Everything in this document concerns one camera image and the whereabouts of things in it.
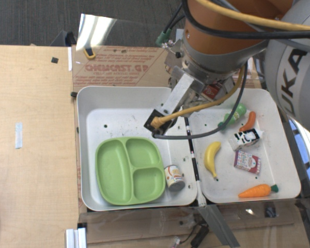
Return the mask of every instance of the banana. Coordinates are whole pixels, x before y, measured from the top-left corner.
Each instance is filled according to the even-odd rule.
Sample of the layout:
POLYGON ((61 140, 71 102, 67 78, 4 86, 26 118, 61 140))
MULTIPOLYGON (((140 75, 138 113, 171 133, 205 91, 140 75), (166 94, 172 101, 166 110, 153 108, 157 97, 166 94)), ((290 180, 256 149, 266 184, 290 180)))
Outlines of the banana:
POLYGON ((212 173, 214 179, 216 179, 217 177, 215 168, 215 155, 220 149, 221 145, 222 145, 221 142, 213 142, 207 147, 205 152, 205 158, 204 158, 205 167, 212 173))

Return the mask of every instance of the toy carrot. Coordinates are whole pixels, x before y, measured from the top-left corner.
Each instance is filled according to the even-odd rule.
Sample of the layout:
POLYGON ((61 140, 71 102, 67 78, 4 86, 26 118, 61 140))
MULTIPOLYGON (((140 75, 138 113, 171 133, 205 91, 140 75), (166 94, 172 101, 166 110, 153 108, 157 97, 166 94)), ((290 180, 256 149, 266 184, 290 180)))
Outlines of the toy carrot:
POLYGON ((245 125, 243 125, 239 131, 242 132, 242 131, 246 131, 246 130, 250 130, 253 128, 253 125, 255 123, 255 120, 256 120, 256 113, 255 111, 250 111, 249 112, 249 116, 248 116, 248 121, 245 125))
POLYGON ((259 184, 255 187, 249 188, 242 193, 240 193, 239 197, 260 197, 260 196, 268 196, 271 191, 278 192, 278 186, 274 184, 273 186, 269 186, 268 184, 259 184))

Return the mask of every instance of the tin can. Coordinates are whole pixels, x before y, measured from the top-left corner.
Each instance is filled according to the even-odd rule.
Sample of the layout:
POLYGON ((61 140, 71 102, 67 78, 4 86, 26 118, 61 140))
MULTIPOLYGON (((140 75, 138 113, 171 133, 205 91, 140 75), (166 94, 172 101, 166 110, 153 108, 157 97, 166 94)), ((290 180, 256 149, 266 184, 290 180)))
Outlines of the tin can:
POLYGON ((185 187, 185 182, 176 165, 169 165, 164 171, 166 184, 170 191, 179 191, 185 187))

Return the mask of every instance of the green plate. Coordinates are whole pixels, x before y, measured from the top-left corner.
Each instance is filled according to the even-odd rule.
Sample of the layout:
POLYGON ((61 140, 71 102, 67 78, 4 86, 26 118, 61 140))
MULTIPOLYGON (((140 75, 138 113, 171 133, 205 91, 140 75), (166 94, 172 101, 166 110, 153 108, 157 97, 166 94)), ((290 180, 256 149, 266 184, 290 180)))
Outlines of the green plate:
POLYGON ((103 141, 96 151, 96 174, 103 198, 113 205, 135 205, 160 197, 165 173, 154 142, 141 137, 103 141))

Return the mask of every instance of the yellow cable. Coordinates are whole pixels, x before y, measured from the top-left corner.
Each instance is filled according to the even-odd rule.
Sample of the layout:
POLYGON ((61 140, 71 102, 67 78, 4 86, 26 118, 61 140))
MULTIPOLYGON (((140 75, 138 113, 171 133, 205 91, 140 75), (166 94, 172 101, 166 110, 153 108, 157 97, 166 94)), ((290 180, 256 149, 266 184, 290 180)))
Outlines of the yellow cable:
POLYGON ((174 118, 177 118, 177 117, 185 115, 185 114, 189 114, 189 113, 192 113, 192 112, 196 112, 196 111, 200 111, 200 110, 203 110, 203 109, 207 109, 209 107, 212 107, 212 106, 219 105, 219 104, 223 103, 226 99, 228 99, 230 96, 232 96, 234 94, 234 92, 238 89, 239 85, 242 82, 243 71, 244 71, 244 66, 242 66, 242 68, 240 69, 239 77, 237 79, 236 84, 231 89, 231 91, 228 92, 225 96, 219 98, 216 101, 209 102, 209 103, 202 104, 202 105, 197 105, 197 106, 190 107, 190 108, 186 108, 185 110, 180 110, 178 112, 172 113, 172 114, 164 116, 164 117, 155 117, 152 120, 150 125, 153 126, 155 129, 158 129, 161 125, 163 125, 164 123, 166 123, 169 120, 172 120, 174 118))
POLYGON ((256 17, 254 15, 244 14, 236 12, 231 9, 227 9, 212 3, 209 0, 196 0, 198 3, 202 4, 208 9, 211 9, 214 12, 222 14, 224 16, 241 20, 244 22, 249 22, 255 25, 266 26, 271 28, 285 29, 285 30, 310 30, 310 26, 302 24, 293 24, 284 21, 265 19, 261 17, 256 17))

